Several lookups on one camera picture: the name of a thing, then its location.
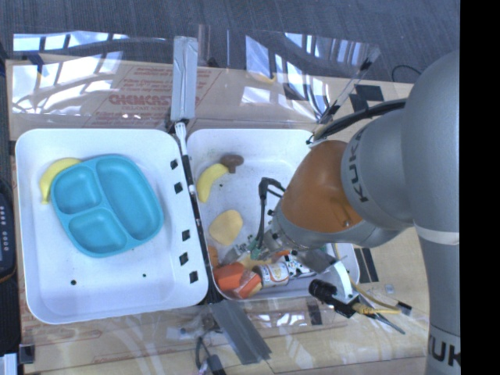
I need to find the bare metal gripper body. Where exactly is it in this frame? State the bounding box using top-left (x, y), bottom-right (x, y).
top-left (245, 227), bottom-right (298, 259)

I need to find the orange block toy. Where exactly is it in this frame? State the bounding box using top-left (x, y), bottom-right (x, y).
top-left (212, 262), bottom-right (246, 292)

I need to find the yellow rounded toy biscuit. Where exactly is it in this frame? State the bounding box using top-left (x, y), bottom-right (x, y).
top-left (209, 209), bottom-right (245, 247)

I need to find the white printed packet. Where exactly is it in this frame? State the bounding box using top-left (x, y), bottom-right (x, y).
top-left (287, 256), bottom-right (316, 280)

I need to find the yellow banana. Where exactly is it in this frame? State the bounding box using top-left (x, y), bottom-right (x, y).
top-left (38, 157), bottom-right (82, 205)
top-left (195, 162), bottom-right (230, 205)

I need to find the white plastic tray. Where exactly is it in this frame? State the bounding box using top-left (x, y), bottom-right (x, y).
top-left (186, 127), bottom-right (361, 302)
top-left (14, 127), bottom-right (209, 325)

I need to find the brown mushroom-shaped toy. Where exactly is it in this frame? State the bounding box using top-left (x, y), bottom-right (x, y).
top-left (219, 153), bottom-right (245, 174)

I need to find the blue divided plate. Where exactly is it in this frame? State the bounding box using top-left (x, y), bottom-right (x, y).
top-left (50, 154), bottom-right (165, 259)

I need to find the brown cardboard board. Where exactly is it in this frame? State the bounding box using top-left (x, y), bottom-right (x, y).
top-left (5, 59), bottom-right (430, 375)

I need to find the black cylinder on white bracket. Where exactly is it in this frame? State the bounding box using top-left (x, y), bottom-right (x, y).
top-left (308, 258), bottom-right (363, 320)

